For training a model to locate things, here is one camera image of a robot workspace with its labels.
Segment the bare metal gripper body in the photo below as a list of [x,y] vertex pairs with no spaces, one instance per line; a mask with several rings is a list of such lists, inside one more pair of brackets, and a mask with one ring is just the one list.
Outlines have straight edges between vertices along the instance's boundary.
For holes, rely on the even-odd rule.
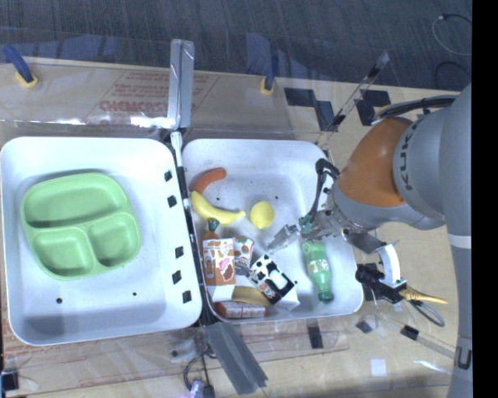
[[332,210],[309,213],[299,219],[300,236],[304,240],[319,240],[328,235],[338,235],[342,225]]

